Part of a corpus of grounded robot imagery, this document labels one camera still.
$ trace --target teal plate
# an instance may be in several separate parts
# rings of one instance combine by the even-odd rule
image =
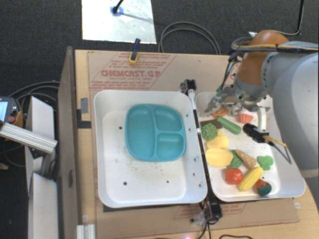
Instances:
[[[172,161],[185,152],[185,129],[180,114],[166,106],[135,105],[126,115],[129,153],[144,161]]]

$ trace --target device screen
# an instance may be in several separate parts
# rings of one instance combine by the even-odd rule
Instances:
[[[0,102],[0,120],[4,121],[8,102]]]

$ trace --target blue and yellow clamp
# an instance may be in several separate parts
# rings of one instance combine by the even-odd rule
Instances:
[[[130,54],[130,57],[129,57],[130,64],[135,64],[138,61],[138,56],[139,56],[138,50],[140,47],[140,43],[141,43],[141,40],[139,40],[139,39],[135,40],[133,52]]]

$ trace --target toy tomato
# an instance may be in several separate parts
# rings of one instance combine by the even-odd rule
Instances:
[[[228,184],[239,184],[243,180],[243,173],[238,168],[228,168],[225,179]]]
[[[269,184],[269,182],[263,181],[262,179],[259,179],[256,182],[256,188],[257,188],[258,194],[261,195],[261,196],[268,195],[271,192],[271,190],[272,190],[271,185]]]

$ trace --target dark floor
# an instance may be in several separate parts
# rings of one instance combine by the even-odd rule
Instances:
[[[209,30],[228,54],[230,44],[249,31],[295,32],[300,0],[152,0],[157,41],[176,21]],[[305,0],[302,34],[290,40],[318,43],[319,0]],[[81,0],[0,0],[0,96],[42,81],[59,81],[67,46],[75,49],[131,50],[128,43],[84,41]],[[142,44],[156,52],[157,45]],[[212,53],[196,33],[179,32],[165,40],[166,52]],[[21,153],[11,156],[23,162]],[[27,197],[24,171],[0,171],[0,238],[26,238]]]

